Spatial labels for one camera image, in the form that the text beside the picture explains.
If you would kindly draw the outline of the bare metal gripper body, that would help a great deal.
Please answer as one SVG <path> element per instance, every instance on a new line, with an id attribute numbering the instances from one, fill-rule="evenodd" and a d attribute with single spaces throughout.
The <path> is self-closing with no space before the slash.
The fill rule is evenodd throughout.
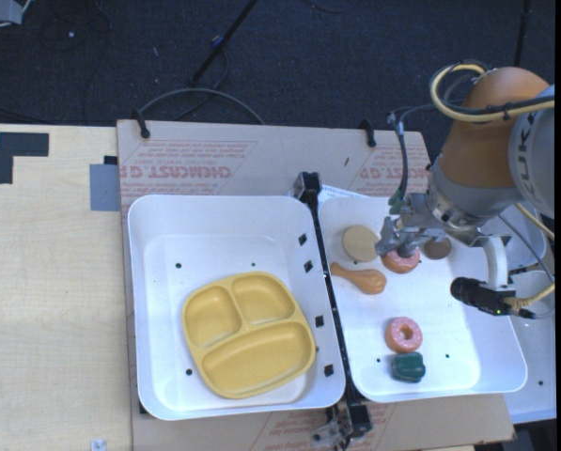
<path id="1" fill-rule="evenodd" d="M 410 193 L 399 211 L 398 230 L 411 241 L 440 241 L 447 236 L 472 243 L 479 221 L 438 194 Z"/>

